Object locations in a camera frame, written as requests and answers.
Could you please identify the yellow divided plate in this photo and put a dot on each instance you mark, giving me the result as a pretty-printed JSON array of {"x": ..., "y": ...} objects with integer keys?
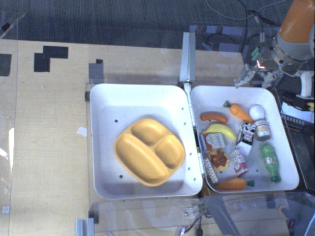
[{"x": 147, "y": 154}]

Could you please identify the orange carrot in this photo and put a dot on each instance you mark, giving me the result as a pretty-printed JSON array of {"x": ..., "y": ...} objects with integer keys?
[
  {"x": 240, "y": 112},
  {"x": 231, "y": 184}
]

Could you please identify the yellow and white packet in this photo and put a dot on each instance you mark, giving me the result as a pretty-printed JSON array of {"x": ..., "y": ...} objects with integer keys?
[{"x": 210, "y": 171}]

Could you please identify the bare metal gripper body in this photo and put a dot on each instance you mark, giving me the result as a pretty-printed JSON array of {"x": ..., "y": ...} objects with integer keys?
[{"x": 283, "y": 66}]

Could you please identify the red sausage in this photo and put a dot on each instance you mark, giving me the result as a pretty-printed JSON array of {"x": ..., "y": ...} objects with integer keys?
[{"x": 213, "y": 117}]

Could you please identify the yellow banana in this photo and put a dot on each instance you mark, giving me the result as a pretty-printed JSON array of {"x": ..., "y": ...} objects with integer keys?
[{"x": 221, "y": 129}]

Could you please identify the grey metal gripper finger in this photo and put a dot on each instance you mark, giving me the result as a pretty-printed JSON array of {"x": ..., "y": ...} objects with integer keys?
[
  {"x": 244, "y": 76},
  {"x": 270, "y": 79}
]

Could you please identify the white plastic tray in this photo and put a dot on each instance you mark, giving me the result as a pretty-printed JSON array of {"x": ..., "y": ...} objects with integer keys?
[
  {"x": 283, "y": 136},
  {"x": 147, "y": 95}
]

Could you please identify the small yellow label can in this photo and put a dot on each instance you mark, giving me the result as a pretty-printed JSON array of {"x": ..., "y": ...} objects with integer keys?
[{"x": 262, "y": 130}]

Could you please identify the pizza slice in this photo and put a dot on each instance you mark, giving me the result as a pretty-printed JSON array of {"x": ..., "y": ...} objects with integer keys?
[{"x": 218, "y": 160}]

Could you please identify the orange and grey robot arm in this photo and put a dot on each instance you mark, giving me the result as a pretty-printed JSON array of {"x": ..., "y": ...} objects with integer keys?
[{"x": 296, "y": 23}]

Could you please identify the white egg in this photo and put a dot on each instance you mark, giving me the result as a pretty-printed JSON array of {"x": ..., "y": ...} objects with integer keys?
[{"x": 256, "y": 112}]

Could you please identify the red and white carton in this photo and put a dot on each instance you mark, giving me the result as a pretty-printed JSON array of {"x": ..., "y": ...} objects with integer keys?
[{"x": 212, "y": 141}]

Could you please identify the black and white milk carton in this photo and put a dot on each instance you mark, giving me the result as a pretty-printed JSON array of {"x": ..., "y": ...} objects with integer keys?
[{"x": 246, "y": 136}]

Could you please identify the red juice carton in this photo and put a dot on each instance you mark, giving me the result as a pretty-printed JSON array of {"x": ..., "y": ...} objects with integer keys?
[{"x": 238, "y": 162}]

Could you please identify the black cylinder on white bracket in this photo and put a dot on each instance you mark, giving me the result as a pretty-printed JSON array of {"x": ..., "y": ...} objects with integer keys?
[{"x": 306, "y": 85}]

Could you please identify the green bottle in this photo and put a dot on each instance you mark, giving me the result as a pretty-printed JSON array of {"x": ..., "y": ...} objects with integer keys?
[{"x": 270, "y": 160}]

